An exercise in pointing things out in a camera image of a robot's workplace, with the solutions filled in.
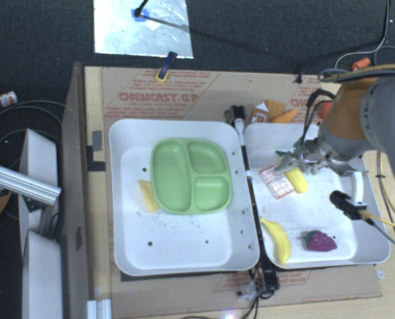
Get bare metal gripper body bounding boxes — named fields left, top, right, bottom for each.
left=298, top=138, right=359, bottom=177

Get yellow corn cob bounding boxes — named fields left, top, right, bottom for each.
left=279, top=156, right=309, bottom=195

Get red and white packet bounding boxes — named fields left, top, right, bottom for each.
left=259, top=165, right=296, bottom=200

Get orange carrot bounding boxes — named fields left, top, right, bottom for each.
left=272, top=108, right=299, bottom=124

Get thin black and white rod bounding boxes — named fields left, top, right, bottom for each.
left=236, top=118, right=268, bottom=272

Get orange waffle biscuit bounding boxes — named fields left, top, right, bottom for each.
left=264, top=99, right=286, bottom=119

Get brown and white carton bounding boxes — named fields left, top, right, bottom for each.
left=249, top=101, right=272, bottom=125

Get white plastic tray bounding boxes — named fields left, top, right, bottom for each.
left=108, top=118, right=261, bottom=277
left=243, top=122, right=392, bottom=269

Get yellow banana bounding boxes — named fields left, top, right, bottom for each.
left=260, top=216, right=291, bottom=266

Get purple grapes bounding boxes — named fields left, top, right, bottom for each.
left=301, top=230, right=338, bottom=253

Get green divided plate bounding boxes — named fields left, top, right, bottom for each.
left=150, top=138, right=233, bottom=216

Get brown cardboard board red print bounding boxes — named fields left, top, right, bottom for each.
left=84, top=65, right=383, bottom=319

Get yellow toy wedge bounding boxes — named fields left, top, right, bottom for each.
left=137, top=179, right=161, bottom=213

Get red and white can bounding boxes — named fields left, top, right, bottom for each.
left=0, top=90, right=19, bottom=108

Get black cylinder on white bracket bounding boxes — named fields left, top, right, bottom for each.
left=329, top=170, right=369, bottom=221

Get black block with thin wires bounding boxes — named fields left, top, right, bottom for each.
left=236, top=266, right=281, bottom=301
left=224, top=104, right=246, bottom=125

